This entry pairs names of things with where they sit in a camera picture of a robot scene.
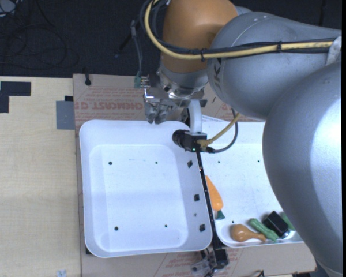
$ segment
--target carrot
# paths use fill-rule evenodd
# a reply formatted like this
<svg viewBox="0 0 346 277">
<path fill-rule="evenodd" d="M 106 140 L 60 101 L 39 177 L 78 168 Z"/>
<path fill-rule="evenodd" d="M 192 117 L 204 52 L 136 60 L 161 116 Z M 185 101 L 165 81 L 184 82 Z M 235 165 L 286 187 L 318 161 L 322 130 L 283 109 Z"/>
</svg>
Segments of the carrot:
<svg viewBox="0 0 346 277">
<path fill-rule="evenodd" d="M 221 196 L 217 190 L 217 188 L 214 186 L 213 182 L 210 180 L 210 178 L 206 175 L 206 184 L 208 185 L 209 190 L 209 197 L 210 202 L 212 204 L 213 210 L 217 212 L 216 219 L 224 219 L 225 216 L 221 209 L 223 208 L 223 200 L 221 199 Z"/>
</svg>

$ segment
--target gray round object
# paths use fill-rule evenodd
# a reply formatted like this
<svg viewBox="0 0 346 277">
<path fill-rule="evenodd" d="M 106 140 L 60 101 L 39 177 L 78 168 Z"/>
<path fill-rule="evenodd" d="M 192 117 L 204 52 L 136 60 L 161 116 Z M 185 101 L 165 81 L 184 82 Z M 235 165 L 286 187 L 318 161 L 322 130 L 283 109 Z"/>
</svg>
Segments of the gray round object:
<svg viewBox="0 0 346 277">
<path fill-rule="evenodd" d="M 343 274 L 341 61 L 290 88 L 262 140 L 266 173 L 291 223 L 331 276 Z"/>
<path fill-rule="evenodd" d="M 216 35 L 210 49 L 254 42 L 330 39 L 340 30 L 318 27 L 263 12 L 233 18 Z M 208 80 L 219 98 L 250 118 L 266 120 L 276 100 L 300 79 L 322 68 L 327 53 L 267 53 L 209 59 Z"/>
</svg>

